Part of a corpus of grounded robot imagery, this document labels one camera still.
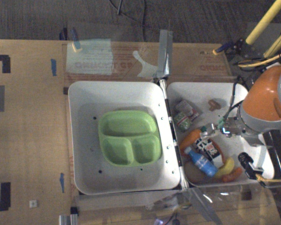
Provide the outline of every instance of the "yellow banana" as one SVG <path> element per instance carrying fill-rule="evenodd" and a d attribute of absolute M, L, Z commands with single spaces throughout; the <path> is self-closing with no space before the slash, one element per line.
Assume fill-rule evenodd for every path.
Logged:
<path fill-rule="evenodd" d="M 217 173 L 214 175 L 214 178 L 221 178 L 223 175 L 229 174 L 233 171 L 234 168 L 234 160 L 229 157 L 226 159 L 223 166 L 219 168 Z"/>

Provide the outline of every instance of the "dark floor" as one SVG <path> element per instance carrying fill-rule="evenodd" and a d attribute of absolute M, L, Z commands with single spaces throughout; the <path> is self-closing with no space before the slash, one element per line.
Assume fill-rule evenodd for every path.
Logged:
<path fill-rule="evenodd" d="M 225 44 L 245 38 L 274 1 L 123 0 L 117 15 L 119 0 L 0 0 L 0 39 L 59 40 L 75 27 L 79 39 L 158 42 L 170 29 L 176 43 Z M 280 32 L 281 11 L 254 46 L 265 52 Z M 281 189 L 273 194 L 281 212 Z"/>

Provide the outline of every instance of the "blue bottle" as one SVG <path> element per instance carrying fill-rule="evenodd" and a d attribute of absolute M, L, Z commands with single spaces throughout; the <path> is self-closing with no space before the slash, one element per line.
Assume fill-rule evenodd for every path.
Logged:
<path fill-rule="evenodd" d="M 208 177 L 213 177 L 217 173 L 218 169 L 216 166 L 204 157 L 204 155 L 193 151 L 191 147 L 187 147 L 184 153 L 188 154 L 192 158 L 193 163 Z"/>

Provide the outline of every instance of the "divided green plate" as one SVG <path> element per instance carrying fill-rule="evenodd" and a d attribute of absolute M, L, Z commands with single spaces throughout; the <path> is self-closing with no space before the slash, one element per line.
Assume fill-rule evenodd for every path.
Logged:
<path fill-rule="evenodd" d="M 114 166 L 141 166 L 161 155 L 157 123 L 143 111 L 105 113 L 99 120 L 99 140 L 105 159 Z"/>

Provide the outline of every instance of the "yellow pole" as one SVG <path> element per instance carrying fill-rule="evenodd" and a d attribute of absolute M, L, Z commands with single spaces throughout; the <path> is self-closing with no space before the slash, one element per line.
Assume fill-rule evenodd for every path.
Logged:
<path fill-rule="evenodd" d="M 273 45 L 263 54 L 264 58 L 272 57 L 281 48 L 281 35 L 273 43 Z"/>
<path fill-rule="evenodd" d="M 267 13 L 263 16 L 254 30 L 250 33 L 250 35 L 246 39 L 246 43 L 252 45 L 260 34 L 266 29 L 269 23 L 276 17 L 278 12 L 281 10 L 281 0 L 276 0 Z"/>

